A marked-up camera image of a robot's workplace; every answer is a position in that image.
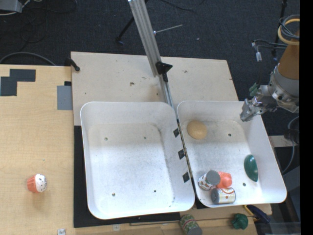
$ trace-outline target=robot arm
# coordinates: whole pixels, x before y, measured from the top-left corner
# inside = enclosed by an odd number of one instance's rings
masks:
[[[250,100],[245,99],[240,114],[242,121],[250,121],[255,115],[261,115],[267,111],[273,112],[278,107],[293,113],[299,113],[300,30],[296,33],[297,39],[289,41],[282,37],[281,27],[279,27],[278,36],[288,46],[280,62],[271,73],[268,85],[260,85],[255,88],[255,96]]]

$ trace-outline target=plastic tray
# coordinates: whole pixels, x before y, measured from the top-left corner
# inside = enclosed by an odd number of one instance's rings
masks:
[[[184,101],[178,105],[178,117],[196,194],[207,207],[281,203],[286,199],[286,187],[262,118],[257,115],[249,122],[242,122],[242,105],[240,101]],[[189,136],[186,128],[192,120],[206,125],[208,132],[203,140]],[[249,179],[245,173],[244,160],[249,154],[257,162],[257,182]],[[210,191],[198,186],[198,179],[211,169],[232,175],[235,202],[213,204]]]
[[[195,193],[173,108],[89,102],[81,109],[87,202],[100,219],[181,212]]]

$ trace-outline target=black bracket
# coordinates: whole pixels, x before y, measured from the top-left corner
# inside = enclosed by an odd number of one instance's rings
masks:
[[[160,61],[158,61],[156,63],[156,70],[157,70],[159,75],[162,74],[164,82],[168,82],[168,78],[167,78],[166,73],[171,69],[171,67],[173,67],[173,65],[165,64],[165,63],[162,63]]]
[[[73,66],[76,71],[80,71],[80,68],[77,66],[74,60],[69,57],[65,59],[64,66]]]

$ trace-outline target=can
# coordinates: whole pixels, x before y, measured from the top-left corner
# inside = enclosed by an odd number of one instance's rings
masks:
[[[187,214],[180,219],[180,226],[187,235],[202,235],[202,229],[193,215]]]
[[[229,204],[236,200],[235,190],[229,188],[213,188],[211,191],[211,200],[214,204]]]
[[[198,185],[202,190],[210,190],[213,186],[221,181],[221,177],[217,171],[210,170],[198,179]]]

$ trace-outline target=yellow cable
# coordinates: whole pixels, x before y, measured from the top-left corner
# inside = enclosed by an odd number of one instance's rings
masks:
[[[253,212],[249,210],[249,208],[244,205],[244,209],[246,210],[247,213],[249,213],[249,215],[252,216],[253,222],[256,222],[258,219],[254,216]]]
[[[294,18],[294,19],[290,19],[288,20],[285,24],[289,24],[289,23],[292,23],[292,22],[299,22],[300,19],[298,18]],[[282,32],[281,32],[281,27],[282,26],[279,26],[278,27],[278,30],[277,30],[277,34],[278,34],[278,37],[281,41],[283,41],[285,44],[288,44],[288,45],[300,45],[300,41],[290,41],[290,40],[287,40],[285,39],[283,36],[282,36]]]

